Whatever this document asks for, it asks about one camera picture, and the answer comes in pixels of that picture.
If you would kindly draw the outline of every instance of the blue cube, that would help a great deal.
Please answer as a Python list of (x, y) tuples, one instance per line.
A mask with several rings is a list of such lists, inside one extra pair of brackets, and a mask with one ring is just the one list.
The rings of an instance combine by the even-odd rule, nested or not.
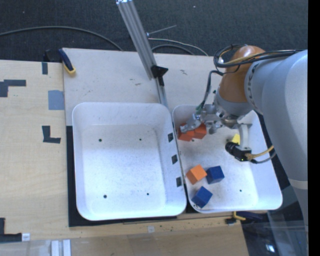
[(206, 180), (208, 181), (208, 184), (213, 184), (220, 182), (224, 179), (225, 175), (220, 167), (220, 165), (215, 167), (210, 167), (208, 170), (206, 170)]
[(202, 208), (209, 202), (212, 195), (213, 194), (209, 190), (207, 190), (205, 187), (202, 186), (195, 193), (191, 201), (194, 202), (200, 208)]

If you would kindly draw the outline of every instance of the metal rod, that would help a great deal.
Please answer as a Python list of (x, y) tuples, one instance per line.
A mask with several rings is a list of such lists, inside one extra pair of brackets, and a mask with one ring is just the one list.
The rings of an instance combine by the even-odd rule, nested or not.
[(168, 108), (165, 88), (164, 86), (160, 85), (159, 78), (154, 77), (152, 73), (151, 68), (156, 66), (157, 63), (133, 0), (116, 0), (116, 4), (120, 10), (123, 21), (129, 31), (133, 44), (140, 56), (143, 67), (149, 79), (151, 80), (155, 78), (156, 80), (159, 101)]
[(174, 28), (174, 27), (176, 27), (176, 26), (177, 26), (177, 25), (168, 26), (168, 27), (165, 27), (165, 28), (156, 30), (156, 31), (152, 31), (152, 32), (150, 32), (150, 33), (147, 32), (147, 33), (146, 33), (146, 36), (149, 37), (151, 34), (158, 33), (158, 32), (165, 31), (165, 30), (169, 30), (169, 29), (172, 29), (172, 28)]

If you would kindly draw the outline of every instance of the black clamp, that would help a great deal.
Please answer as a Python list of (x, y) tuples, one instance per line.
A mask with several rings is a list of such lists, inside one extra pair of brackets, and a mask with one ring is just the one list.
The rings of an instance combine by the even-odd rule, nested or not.
[(169, 69), (162, 66), (153, 65), (151, 72), (154, 78), (158, 78), (160, 86), (165, 86), (163, 76)]

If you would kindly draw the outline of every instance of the orange block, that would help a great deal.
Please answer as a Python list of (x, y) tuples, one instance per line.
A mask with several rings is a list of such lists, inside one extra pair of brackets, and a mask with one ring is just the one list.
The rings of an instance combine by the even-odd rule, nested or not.
[(202, 168), (200, 164), (196, 165), (195, 167), (191, 168), (185, 175), (192, 185), (196, 182), (200, 181), (204, 177), (207, 176), (207, 172)]
[(207, 134), (207, 127), (204, 123), (200, 124), (199, 127), (194, 129), (194, 138), (202, 139)]
[(188, 130), (186, 133), (181, 132), (180, 127), (178, 130), (178, 139), (182, 141), (189, 142), (193, 139), (195, 136), (195, 131), (194, 130)]

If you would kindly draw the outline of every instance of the white tray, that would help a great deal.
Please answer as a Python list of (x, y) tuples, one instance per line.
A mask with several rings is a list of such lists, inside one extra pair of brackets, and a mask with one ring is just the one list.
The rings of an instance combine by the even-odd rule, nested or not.
[[(173, 110), (176, 130), (189, 119), (195, 109), (196, 105), (179, 105)], [(265, 151), (267, 145), (258, 115), (252, 111), (241, 122), (252, 124), (248, 129), (248, 143), (252, 153)], [(221, 166), (224, 174), (223, 180), (213, 184), (208, 184), (207, 179), (203, 178), (192, 185), (188, 178), (185, 178), (189, 202), (200, 213), (274, 210), (282, 204), (282, 193), (271, 161), (260, 164), (240, 162), (225, 150), (227, 140), (237, 133), (237, 129), (223, 127), (214, 134), (207, 134), (203, 139), (178, 140), (184, 175), (199, 164), (204, 170)], [(269, 154), (265, 154), (256, 160), (261, 161), (268, 157)], [(203, 208), (191, 201), (201, 186), (213, 194)]]
[(169, 110), (84, 102), (72, 112), (76, 206), (87, 220), (176, 216), (187, 199)]

